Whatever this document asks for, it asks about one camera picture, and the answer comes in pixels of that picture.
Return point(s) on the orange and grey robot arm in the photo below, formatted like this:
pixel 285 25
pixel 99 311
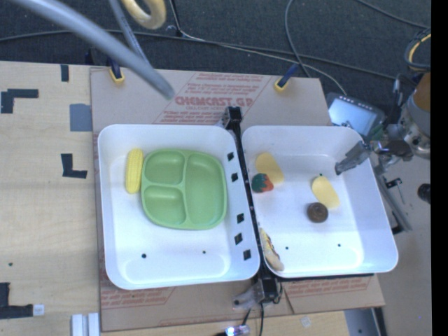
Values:
pixel 423 96

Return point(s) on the yellow corn cob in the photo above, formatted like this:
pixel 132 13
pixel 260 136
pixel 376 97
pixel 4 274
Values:
pixel 134 170

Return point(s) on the thin black rod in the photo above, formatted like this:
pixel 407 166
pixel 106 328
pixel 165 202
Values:
pixel 246 184

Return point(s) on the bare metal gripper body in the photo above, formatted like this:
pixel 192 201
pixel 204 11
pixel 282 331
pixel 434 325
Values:
pixel 411 138

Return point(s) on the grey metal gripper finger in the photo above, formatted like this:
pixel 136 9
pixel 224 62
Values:
pixel 351 159

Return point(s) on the pizza slice toy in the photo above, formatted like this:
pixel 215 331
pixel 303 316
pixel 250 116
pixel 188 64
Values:
pixel 271 252

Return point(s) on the white plastic tray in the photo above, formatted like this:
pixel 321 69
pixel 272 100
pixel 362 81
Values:
pixel 315 254
pixel 175 254

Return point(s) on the green divided plate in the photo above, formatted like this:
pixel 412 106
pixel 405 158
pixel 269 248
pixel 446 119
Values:
pixel 203 191

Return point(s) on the brown round biscuit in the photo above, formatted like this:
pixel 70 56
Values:
pixel 317 212

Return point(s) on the brown cardboard board, red print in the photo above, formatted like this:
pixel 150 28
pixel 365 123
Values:
pixel 140 100

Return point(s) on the red and green strawberry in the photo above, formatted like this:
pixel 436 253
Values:
pixel 262 183

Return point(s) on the pale yellow oblong toy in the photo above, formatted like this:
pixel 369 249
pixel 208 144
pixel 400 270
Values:
pixel 325 192
pixel 270 164

